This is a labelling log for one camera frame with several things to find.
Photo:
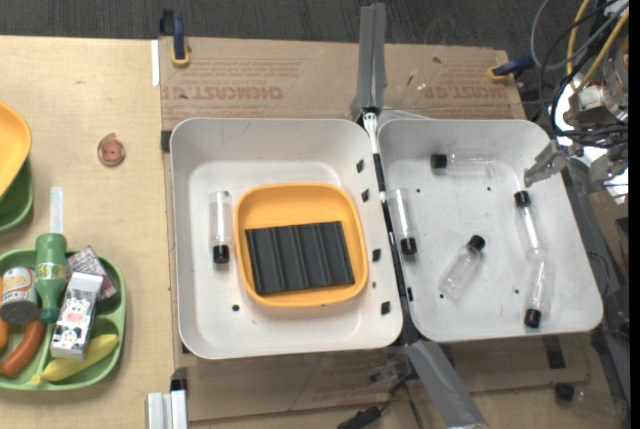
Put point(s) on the black ribbed rectangular block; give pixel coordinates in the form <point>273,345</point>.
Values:
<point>300,257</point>

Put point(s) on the yellow banana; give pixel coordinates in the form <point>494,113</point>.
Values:
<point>95,349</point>

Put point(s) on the clear plastic bottle black cap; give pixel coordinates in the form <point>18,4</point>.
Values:
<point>590,399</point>
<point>402,217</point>
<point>220,222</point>
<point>465,163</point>
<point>529,227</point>
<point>462,267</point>
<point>540,287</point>

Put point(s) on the green bottle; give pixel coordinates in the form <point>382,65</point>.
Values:
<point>50,277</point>

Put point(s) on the thin black and white rod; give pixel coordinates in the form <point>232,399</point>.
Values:
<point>380,172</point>

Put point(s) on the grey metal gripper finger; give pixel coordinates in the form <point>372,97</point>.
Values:
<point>602,169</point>
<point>545,164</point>

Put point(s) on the red sausage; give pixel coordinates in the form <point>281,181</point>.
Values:
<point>22,352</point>

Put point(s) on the white milk carton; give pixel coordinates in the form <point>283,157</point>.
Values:
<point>75,317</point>

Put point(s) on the black cylinder on white bracket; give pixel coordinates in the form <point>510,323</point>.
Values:
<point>617,7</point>

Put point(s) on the pink packet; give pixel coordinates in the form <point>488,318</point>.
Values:
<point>92,262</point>

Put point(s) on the orange plate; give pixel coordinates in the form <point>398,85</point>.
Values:
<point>300,202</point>
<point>10,142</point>

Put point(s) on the brown cardboard board red print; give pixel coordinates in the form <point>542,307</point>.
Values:
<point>280,82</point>

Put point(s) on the orange carrot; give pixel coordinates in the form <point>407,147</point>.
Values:
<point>3,334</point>

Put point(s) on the white plastic tray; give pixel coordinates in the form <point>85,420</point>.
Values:
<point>480,217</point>
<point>210,317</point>

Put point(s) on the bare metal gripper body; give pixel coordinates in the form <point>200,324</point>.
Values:
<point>595,104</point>

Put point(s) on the pink doughnut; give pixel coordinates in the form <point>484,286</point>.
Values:
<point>111,151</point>

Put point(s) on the green divided plate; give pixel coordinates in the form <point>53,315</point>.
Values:
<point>107,317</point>

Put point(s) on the small orange and white can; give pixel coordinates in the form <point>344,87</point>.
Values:
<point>17,292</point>

